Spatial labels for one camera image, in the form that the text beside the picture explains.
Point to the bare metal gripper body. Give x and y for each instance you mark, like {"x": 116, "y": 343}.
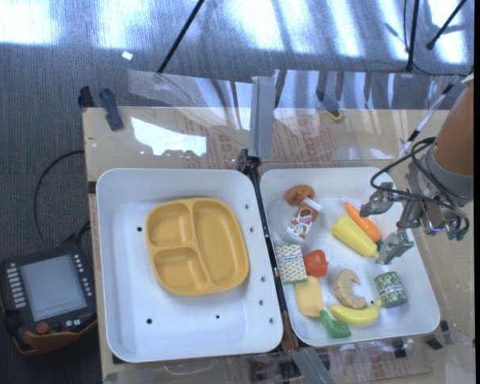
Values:
{"x": 434, "y": 208}

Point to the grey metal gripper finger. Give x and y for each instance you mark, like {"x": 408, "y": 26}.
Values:
{"x": 377, "y": 203}
{"x": 396, "y": 246}

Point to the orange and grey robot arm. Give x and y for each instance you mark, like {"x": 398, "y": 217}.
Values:
{"x": 458, "y": 134}

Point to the orange carrot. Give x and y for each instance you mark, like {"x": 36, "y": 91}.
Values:
{"x": 364, "y": 222}

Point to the yellow squeeze bottle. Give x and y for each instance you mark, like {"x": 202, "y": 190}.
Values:
{"x": 352, "y": 234}

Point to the green peas can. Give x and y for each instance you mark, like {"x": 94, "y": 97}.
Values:
{"x": 391, "y": 289}

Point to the tan croissant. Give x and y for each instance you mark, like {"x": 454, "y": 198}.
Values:
{"x": 344, "y": 290}

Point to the white and brown milk carton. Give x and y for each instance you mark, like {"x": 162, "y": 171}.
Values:
{"x": 302, "y": 220}

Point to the white plastic tray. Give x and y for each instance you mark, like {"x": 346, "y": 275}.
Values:
{"x": 184, "y": 326}
{"x": 400, "y": 326}

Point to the yellow banana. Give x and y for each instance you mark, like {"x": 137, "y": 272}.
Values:
{"x": 354, "y": 315}

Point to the red bell pepper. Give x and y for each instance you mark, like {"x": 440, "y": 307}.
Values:
{"x": 316, "y": 263}

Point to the yellow cheese wedge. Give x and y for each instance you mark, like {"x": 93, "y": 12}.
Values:
{"x": 308, "y": 296}

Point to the green curved vegetable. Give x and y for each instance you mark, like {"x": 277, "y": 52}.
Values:
{"x": 336, "y": 328}

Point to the yellow and green patterned carton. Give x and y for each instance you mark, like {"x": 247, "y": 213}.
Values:
{"x": 290, "y": 263}

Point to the yellow divided plate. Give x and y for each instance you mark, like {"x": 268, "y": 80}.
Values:
{"x": 216, "y": 234}

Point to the brown cardboard board red print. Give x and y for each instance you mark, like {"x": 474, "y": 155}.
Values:
{"x": 152, "y": 134}

